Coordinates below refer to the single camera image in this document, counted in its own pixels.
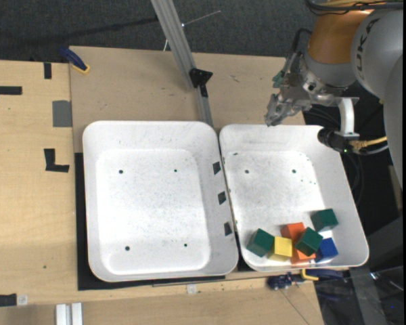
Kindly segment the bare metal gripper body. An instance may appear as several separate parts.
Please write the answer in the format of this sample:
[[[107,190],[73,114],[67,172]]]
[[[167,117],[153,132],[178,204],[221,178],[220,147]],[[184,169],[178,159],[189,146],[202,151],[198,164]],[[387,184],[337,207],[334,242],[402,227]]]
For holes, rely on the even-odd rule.
[[[318,62],[310,56],[288,56],[276,79],[281,103],[300,106],[336,107],[346,89],[346,64]]]

